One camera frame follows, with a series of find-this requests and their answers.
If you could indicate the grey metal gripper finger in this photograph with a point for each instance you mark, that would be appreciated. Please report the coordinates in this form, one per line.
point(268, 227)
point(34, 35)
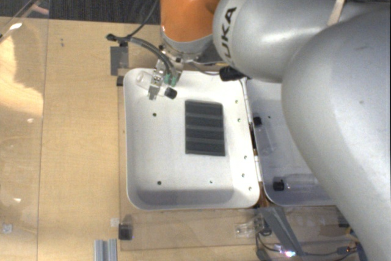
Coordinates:
point(153, 92)

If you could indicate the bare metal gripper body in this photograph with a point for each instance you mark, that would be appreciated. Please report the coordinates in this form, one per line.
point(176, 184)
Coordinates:
point(159, 74)

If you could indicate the clear plastic bottle black cap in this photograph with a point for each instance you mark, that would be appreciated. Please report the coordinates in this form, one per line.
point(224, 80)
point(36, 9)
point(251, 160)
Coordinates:
point(297, 181)
point(265, 136)
point(142, 79)

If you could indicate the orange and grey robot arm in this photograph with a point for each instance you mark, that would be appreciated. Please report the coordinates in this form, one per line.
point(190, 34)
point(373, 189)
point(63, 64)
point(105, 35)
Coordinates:
point(320, 76)

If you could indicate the white plastic tray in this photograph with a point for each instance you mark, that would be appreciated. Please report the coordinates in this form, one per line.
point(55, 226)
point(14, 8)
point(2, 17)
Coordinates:
point(275, 162)
point(171, 137)

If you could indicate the dark grey ribbed pad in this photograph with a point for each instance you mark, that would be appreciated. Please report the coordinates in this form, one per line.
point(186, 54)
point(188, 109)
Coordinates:
point(204, 128)

